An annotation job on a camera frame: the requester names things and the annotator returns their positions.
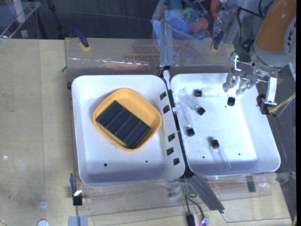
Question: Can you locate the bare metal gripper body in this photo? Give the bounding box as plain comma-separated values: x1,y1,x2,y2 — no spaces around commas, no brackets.
231,60,284,82

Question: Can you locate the clear plastic bottle black cap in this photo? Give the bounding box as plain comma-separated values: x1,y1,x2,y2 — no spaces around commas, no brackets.
179,104,196,137
210,138,232,172
177,88,206,116
227,88,237,107
194,87,222,98

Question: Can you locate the white plastic tray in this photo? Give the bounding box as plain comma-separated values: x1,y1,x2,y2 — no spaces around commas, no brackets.
71,74,187,185
169,73,281,177

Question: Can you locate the clear plastic storage bin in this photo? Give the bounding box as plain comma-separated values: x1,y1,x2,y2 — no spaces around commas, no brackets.
152,0,241,43

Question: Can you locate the yellow square plate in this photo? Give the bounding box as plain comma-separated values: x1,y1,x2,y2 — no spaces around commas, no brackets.
92,88,163,153

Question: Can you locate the black ribbed block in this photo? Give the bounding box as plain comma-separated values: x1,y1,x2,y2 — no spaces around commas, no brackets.
96,100,152,150

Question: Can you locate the brown cardboard board red print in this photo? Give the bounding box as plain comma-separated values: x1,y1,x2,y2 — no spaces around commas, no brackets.
64,37,274,215

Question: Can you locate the black cylinder on white bracket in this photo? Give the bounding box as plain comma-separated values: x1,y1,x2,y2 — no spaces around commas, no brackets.
256,77,279,116

